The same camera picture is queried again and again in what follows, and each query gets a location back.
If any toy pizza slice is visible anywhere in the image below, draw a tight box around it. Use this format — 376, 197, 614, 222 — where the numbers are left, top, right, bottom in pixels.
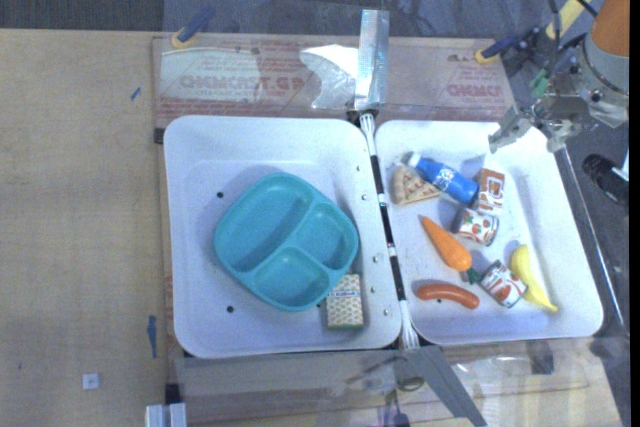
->
389, 163, 443, 207

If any yellow and green patterned carton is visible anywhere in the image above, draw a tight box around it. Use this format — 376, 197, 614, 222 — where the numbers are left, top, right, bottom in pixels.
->
325, 273, 365, 330

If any teal divided plate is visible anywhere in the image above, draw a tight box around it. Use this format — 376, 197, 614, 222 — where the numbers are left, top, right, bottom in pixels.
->
212, 172, 361, 313

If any black cylinder on white bracket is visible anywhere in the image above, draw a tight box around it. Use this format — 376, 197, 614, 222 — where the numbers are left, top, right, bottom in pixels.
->
581, 149, 631, 207

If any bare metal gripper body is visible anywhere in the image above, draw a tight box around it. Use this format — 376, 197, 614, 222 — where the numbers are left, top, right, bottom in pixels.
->
530, 73, 630, 130

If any yellow banana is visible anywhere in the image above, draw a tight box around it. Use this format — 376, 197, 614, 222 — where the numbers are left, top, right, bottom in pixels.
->
509, 243, 560, 315

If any orange sausage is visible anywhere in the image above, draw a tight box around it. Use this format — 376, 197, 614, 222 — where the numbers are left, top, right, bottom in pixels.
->
415, 282, 481, 311

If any brown cardboard board, red print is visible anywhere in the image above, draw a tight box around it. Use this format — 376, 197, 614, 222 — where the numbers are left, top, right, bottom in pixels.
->
151, 32, 592, 416

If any orange carrot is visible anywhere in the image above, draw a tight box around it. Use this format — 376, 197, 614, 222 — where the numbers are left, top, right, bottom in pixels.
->
419, 214, 483, 286

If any white plastic tray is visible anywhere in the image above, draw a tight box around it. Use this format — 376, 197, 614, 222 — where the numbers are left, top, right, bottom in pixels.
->
162, 114, 403, 360
373, 118, 605, 347

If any blue bottle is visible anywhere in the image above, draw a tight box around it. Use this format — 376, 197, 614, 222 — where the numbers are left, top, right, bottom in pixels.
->
406, 151, 481, 207

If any white can with orange print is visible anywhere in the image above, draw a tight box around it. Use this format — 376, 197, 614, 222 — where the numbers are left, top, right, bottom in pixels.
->
479, 259, 529, 309
451, 207, 500, 248

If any orange and white carton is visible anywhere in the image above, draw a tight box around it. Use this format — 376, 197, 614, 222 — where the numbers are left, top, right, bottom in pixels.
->
474, 167, 507, 217

